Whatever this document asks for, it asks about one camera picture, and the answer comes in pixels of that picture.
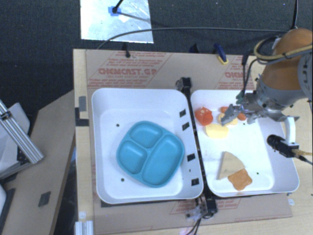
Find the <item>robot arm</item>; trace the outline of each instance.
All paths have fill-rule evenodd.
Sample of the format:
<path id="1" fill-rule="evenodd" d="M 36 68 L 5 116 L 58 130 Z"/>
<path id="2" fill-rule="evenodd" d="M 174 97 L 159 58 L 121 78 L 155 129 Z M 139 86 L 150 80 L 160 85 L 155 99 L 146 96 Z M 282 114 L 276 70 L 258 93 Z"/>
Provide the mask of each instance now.
<path id="1" fill-rule="evenodd" d="M 259 54 L 261 41 L 254 49 L 260 63 L 267 64 L 258 79 L 256 90 L 237 96 L 238 105 L 230 105 L 221 119 L 222 125 L 232 121 L 239 113 L 244 113 L 247 123 L 257 118 L 269 117 L 276 122 L 285 122 L 286 139 L 271 135 L 268 144 L 286 157 L 297 157 L 308 161 L 298 152 L 295 142 L 294 121 L 299 117 L 285 116 L 282 110 L 301 98 L 312 103 L 312 37 L 310 30 L 293 29 L 286 33 L 273 48 L 272 56 Z"/>

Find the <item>connector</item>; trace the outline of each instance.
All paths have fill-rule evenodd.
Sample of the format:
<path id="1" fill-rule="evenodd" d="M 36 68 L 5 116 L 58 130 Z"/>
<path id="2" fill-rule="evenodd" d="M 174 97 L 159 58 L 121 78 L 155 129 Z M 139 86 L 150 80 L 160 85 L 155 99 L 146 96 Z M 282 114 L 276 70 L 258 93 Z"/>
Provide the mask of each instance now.
<path id="1" fill-rule="evenodd" d="M 307 162 L 307 163 L 309 163 L 310 165 L 313 165 L 313 163 L 312 163 L 310 160 L 306 159 L 306 158 L 303 157 L 303 156 L 298 156 L 298 159 L 300 159 L 300 160 L 303 161 L 303 162 Z"/>
<path id="2" fill-rule="evenodd" d="M 295 154 L 295 156 L 313 156 L 312 152 L 305 152 L 299 149 L 293 149 L 291 151 Z"/>
<path id="3" fill-rule="evenodd" d="M 206 199 L 206 207 L 207 207 L 207 213 L 210 216 L 213 216 L 213 214 L 217 213 L 217 204 L 216 204 L 216 199 L 215 197 L 211 197 Z"/>
<path id="4" fill-rule="evenodd" d="M 272 147 L 274 150 L 277 150 L 280 154 L 282 154 L 286 158 L 294 158 L 296 155 L 295 153 L 293 153 L 293 150 L 297 150 L 299 146 L 288 145 L 284 141 L 285 140 L 282 137 L 276 135 L 269 135 L 267 138 L 269 146 Z"/>

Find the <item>table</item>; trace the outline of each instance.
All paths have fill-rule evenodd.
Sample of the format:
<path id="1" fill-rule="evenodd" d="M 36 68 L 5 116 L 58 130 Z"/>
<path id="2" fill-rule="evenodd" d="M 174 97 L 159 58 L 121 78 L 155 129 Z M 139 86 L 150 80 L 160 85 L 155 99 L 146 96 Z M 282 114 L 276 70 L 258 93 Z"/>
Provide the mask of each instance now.
<path id="1" fill-rule="evenodd" d="M 95 215 L 97 210 L 94 208 L 93 204 L 94 193 L 92 190 L 92 163 L 90 157 L 90 141 L 92 141 L 92 133 L 90 134 L 90 129 L 88 127 L 90 124 L 88 90 L 95 90 L 96 88 L 103 87 L 105 86 L 105 83 L 117 83 L 117 81 L 109 76 L 107 77 L 109 79 L 106 81 L 101 81 L 94 70 L 87 70 L 87 66 L 95 65 L 101 67 L 106 61 L 108 61 L 108 59 L 111 58 L 112 61 L 117 56 L 124 60 L 123 64 L 125 64 L 125 62 L 130 62 L 123 57 L 123 53 L 124 52 L 122 51 L 93 50 L 91 52 L 88 50 L 74 50 L 78 211 L 79 221 L 82 223 L 91 220 L 94 221 L 97 216 Z M 134 57 L 139 57 L 140 55 L 144 56 L 144 54 L 144 52 L 131 52 L 131 55 Z M 106 56 L 106 58 L 104 58 L 105 62 L 103 62 L 103 60 L 97 60 L 96 57 L 101 55 Z M 156 66 L 155 74 L 152 77 L 147 78 L 147 80 L 141 81 L 141 83 L 138 82 L 138 87 L 140 88 L 174 88 L 175 80 L 178 80 L 180 76 L 192 77 L 194 90 L 199 89 L 199 85 L 205 85 L 205 87 L 209 88 L 210 85 L 207 85 L 208 81 L 206 80 L 207 76 L 204 76 L 199 71 L 201 70 L 201 67 L 206 66 L 206 69 L 202 69 L 201 72 L 206 72 L 211 76 L 211 81 L 216 82 L 213 89 L 221 89 L 225 83 L 228 87 L 231 87 L 231 89 L 241 89 L 241 79 L 240 82 L 230 82 L 231 80 L 227 80 L 227 76 L 221 77 L 221 74 L 229 72 L 232 68 L 239 69 L 238 66 L 236 66 L 236 61 L 240 58 L 238 56 L 228 56 L 229 59 L 232 60 L 231 64 L 232 62 L 235 62 L 234 67 L 231 67 L 231 65 L 228 67 L 222 67 L 217 61 L 216 55 L 178 53 L 163 53 L 162 55 L 158 55 L 154 52 L 154 54 L 150 54 L 150 56 L 159 56 L 158 59 L 163 58 L 164 61 L 161 60 L 159 63 L 154 64 Z M 199 70 L 192 73 L 188 70 L 188 65 L 199 67 Z M 210 69 L 213 68 L 215 68 L 215 73 L 210 73 Z M 259 73 L 262 73 L 263 68 L 264 67 L 261 65 L 255 65 L 252 69 L 252 77 L 255 78 Z M 232 77 L 237 79 L 237 75 L 238 74 L 233 72 Z M 124 78 L 122 83 L 125 85 L 127 82 L 128 80 Z M 300 100 L 293 108 L 286 109 L 285 114 L 299 115 L 301 117 L 296 122 L 296 140 L 300 143 L 300 149 L 310 152 L 312 150 L 312 114 L 308 104 L 305 100 Z M 278 219 L 258 220 L 257 217 L 254 217 L 252 220 L 254 219 L 258 221 L 205 225 L 199 228 L 198 234 L 308 234 L 313 228 L 313 225 L 308 222 L 308 217 L 313 214 L 312 167 L 299 160 L 294 162 L 300 178 L 300 187 L 296 192 L 288 196 L 290 203 L 294 203 L 294 205 L 291 206 L 293 213 L 292 218 L 278 218 L 278 216 L 273 216 L 269 218 Z M 113 225 L 116 227 L 120 225 L 117 218 Z M 131 233 L 123 234 L 167 235 L 179 234 L 182 230 L 183 228 L 141 232 L 133 230 Z"/>

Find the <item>blue plate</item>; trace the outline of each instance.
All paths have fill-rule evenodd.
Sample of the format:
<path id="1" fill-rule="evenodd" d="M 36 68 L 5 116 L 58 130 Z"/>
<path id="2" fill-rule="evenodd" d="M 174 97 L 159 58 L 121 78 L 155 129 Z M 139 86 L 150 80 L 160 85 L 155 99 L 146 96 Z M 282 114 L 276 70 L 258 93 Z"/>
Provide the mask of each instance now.
<path id="1" fill-rule="evenodd" d="M 132 126 L 118 147 L 119 166 L 151 187 L 166 185 L 184 156 L 184 145 L 163 127 L 148 121 Z"/>

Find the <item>cardboard sheet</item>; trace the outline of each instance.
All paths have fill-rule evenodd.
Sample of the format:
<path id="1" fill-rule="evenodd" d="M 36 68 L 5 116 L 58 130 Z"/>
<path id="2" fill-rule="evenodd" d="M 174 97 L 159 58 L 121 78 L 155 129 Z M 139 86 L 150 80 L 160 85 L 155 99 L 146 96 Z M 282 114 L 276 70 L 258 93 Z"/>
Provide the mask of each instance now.
<path id="1" fill-rule="evenodd" d="M 97 235 L 191 226 L 193 222 L 186 221 L 185 212 L 195 207 L 195 201 L 184 200 L 120 206 L 110 206 L 100 201 L 95 188 L 90 103 L 93 92 L 102 87 L 174 89 L 176 81 L 181 77 L 191 77 L 192 91 L 198 89 L 240 90 L 242 88 L 241 56 L 228 55 L 227 57 L 229 64 L 223 66 L 216 55 L 208 54 L 132 51 L 131 57 L 127 59 L 123 51 L 74 51 L 74 60 L 75 58 L 78 60 L 74 72 L 82 74 L 79 79 L 87 84 L 87 88 L 82 88 L 78 83 L 75 83 L 75 88 L 80 90 L 80 93 L 77 92 L 75 97 L 76 99 L 80 96 L 87 96 L 88 98 L 93 220 Z M 247 89 L 254 89 L 252 79 L 250 79 Z M 292 216 L 285 194 L 220 199 L 217 204 L 219 212 L 214 218 L 204 221 L 202 224 Z"/>

